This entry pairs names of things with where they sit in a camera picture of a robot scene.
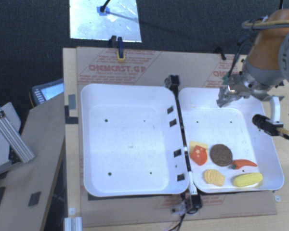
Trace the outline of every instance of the toy tomato slice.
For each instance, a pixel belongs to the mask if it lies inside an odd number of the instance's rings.
[[[199,166],[204,165],[208,159],[208,154],[205,148],[196,145],[189,157]]]

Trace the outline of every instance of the toy food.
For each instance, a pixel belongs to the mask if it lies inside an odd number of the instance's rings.
[[[257,164],[255,164],[254,162],[250,161],[250,160],[246,160],[246,159],[239,159],[239,160],[235,160],[232,162],[232,169],[239,169],[242,168],[243,166],[252,166],[252,167],[257,167]]]
[[[233,184],[236,187],[246,187],[258,183],[262,180],[263,176],[261,173],[248,173],[235,177],[233,180]]]
[[[218,166],[227,166],[232,163],[232,152],[223,144],[214,145],[211,148],[210,157]]]
[[[196,145],[194,147],[193,151],[191,152],[189,156],[199,166],[204,165],[208,159],[206,148],[203,148],[199,145]]]
[[[225,176],[216,169],[207,169],[204,172],[204,180],[207,184],[214,184],[221,187],[225,181]]]

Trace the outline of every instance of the yellow corn cob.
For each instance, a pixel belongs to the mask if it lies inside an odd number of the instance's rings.
[[[233,184],[236,187],[246,187],[263,180],[261,173],[248,173],[235,177]]]

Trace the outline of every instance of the tray compartment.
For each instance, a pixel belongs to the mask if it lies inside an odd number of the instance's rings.
[[[198,166],[190,160],[195,185],[206,193],[277,190],[284,183],[284,176],[277,157],[272,137],[259,131],[252,123],[255,114],[264,115],[259,100],[250,97],[230,103],[219,108],[216,104],[218,89],[185,88],[179,93],[184,130],[187,144],[189,141],[202,142],[210,148],[215,144],[228,146],[233,159],[248,159],[257,167],[243,167],[238,170],[230,166],[220,167],[211,161]],[[203,173],[207,169],[216,169],[225,176],[222,187],[207,184]],[[237,188],[232,184],[235,176],[260,172],[263,174],[261,184]]]
[[[95,196],[175,194],[188,186],[174,95],[90,84],[81,92],[84,184]]]

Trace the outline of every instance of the aluminum foil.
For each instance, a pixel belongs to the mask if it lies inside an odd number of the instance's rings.
[[[125,42],[141,42],[136,0],[70,0],[70,37],[109,40],[122,37]]]

